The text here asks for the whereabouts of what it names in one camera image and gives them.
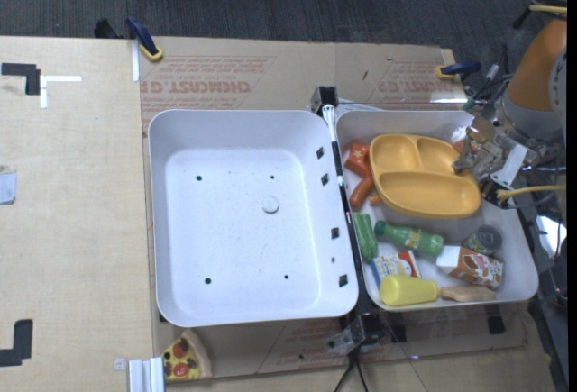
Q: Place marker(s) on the blue and white carton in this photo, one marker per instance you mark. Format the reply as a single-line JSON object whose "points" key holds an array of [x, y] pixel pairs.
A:
{"points": [[396, 266]]}

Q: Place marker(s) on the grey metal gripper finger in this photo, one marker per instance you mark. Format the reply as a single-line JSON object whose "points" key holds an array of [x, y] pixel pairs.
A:
{"points": [[486, 162], [465, 158]]}

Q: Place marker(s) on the tan bread slice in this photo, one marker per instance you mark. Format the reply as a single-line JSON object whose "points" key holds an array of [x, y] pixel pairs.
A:
{"points": [[469, 293]]}

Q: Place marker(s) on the thin black and white rod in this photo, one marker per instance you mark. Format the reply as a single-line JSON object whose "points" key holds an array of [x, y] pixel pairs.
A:
{"points": [[341, 183]]}

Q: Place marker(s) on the brown cardboard board red print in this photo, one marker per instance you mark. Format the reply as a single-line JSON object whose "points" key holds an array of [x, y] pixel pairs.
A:
{"points": [[270, 75]]}

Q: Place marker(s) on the red and white can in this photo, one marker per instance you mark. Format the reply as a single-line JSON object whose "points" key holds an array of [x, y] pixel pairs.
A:
{"points": [[460, 138]]}

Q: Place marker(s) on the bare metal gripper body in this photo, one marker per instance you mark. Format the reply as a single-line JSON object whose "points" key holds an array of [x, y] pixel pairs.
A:
{"points": [[493, 139]]}

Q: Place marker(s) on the small grey can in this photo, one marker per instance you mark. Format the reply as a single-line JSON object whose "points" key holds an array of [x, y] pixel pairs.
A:
{"points": [[484, 240]]}

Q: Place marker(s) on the small orange carrot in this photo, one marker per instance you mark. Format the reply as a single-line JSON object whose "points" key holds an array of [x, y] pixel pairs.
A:
{"points": [[376, 199]]}

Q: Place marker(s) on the green bottle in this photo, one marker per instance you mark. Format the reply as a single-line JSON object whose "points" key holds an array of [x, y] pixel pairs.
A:
{"points": [[412, 238]]}

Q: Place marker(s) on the orange sausage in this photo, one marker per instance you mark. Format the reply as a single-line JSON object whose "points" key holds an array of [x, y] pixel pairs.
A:
{"points": [[361, 192]]}

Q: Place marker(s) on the white plastic tray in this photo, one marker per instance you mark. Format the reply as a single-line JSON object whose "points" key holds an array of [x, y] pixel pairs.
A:
{"points": [[234, 223], [514, 264]]}

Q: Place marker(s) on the orange and white carton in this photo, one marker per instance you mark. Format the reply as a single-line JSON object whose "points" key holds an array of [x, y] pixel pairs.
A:
{"points": [[473, 267]]}

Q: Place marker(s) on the yellow bottle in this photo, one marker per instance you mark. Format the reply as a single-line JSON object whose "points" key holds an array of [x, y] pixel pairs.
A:
{"points": [[408, 290]]}

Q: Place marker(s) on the yellow divided plate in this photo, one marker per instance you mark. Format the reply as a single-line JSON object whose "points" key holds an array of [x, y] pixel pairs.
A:
{"points": [[424, 192]]}

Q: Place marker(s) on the pizza slice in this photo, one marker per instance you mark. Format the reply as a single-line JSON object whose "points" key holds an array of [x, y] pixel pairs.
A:
{"points": [[182, 361]]}

